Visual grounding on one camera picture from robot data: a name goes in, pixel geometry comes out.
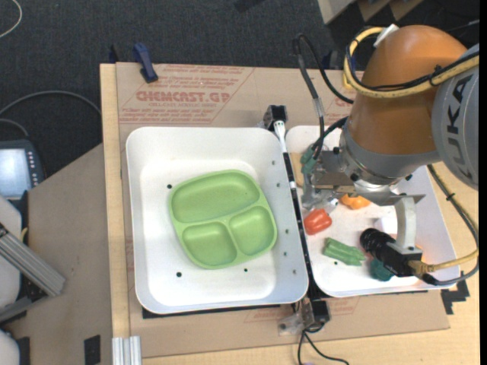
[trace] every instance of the blue clamp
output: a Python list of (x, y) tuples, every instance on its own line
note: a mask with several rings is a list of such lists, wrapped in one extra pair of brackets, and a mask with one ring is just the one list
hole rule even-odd
[(151, 57), (149, 51), (144, 43), (136, 43), (133, 48), (133, 54), (135, 62), (142, 64), (142, 69), (140, 70), (145, 82), (150, 83), (157, 81), (159, 76), (154, 71), (152, 67)]

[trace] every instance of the white cable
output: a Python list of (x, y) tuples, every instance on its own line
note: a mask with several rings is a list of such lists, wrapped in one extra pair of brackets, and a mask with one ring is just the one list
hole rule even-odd
[(21, 23), (21, 21), (22, 21), (22, 7), (21, 7), (21, 5), (18, 3), (18, 1), (17, 1), (17, 0), (12, 0), (12, 1), (15, 3), (15, 5), (17, 5), (17, 8), (18, 8), (18, 14), (19, 14), (19, 16), (18, 16), (18, 20), (17, 20), (17, 23), (16, 23), (16, 24), (14, 24), (14, 26), (13, 26), (13, 27), (12, 27), (10, 30), (5, 31), (4, 33), (0, 33), (0, 38), (4, 37), (5, 35), (7, 35), (7, 34), (11, 33), (13, 30), (15, 30), (15, 29), (17, 28), (17, 26), (18, 26), (18, 25)]

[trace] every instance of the yellow cable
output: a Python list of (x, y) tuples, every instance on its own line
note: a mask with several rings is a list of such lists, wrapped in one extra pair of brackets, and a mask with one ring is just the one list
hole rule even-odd
[[(358, 44), (364, 40), (365, 38), (369, 37), (370, 35), (374, 35), (376, 33), (381, 33), (384, 30), (383, 27), (372, 27), (368, 28), (367, 30), (362, 31), (359, 35), (357, 35), (354, 40), (350, 43), (349, 50), (350, 56), (353, 56)], [(404, 97), (409, 96), (412, 94), (418, 94), (420, 92), (424, 92), (425, 90), (431, 89), (446, 80), (456, 76), (464, 71), (467, 71), (474, 66), (479, 64), (479, 56), (473, 56), (470, 59), (467, 59), (465, 62), (462, 62), (459, 65), (454, 66), (446, 70), (445, 72), (439, 74), (438, 76), (432, 78), (430, 81), (425, 81), (421, 84), (418, 84), (414, 87), (404, 88), (404, 89), (397, 89), (397, 90), (373, 90), (364, 87), (360, 82), (354, 79), (352, 75), (352, 68), (350, 67), (349, 60), (345, 57), (345, 63), (343, 65), (343, 74), (345, 76), (345, 80), (347, 83), (353, 87), (357, 92), (363, 94), (367, 97), (375, 97), (375, 98), (382, 98), (382, 99), (392, 99), (397, 97)]]

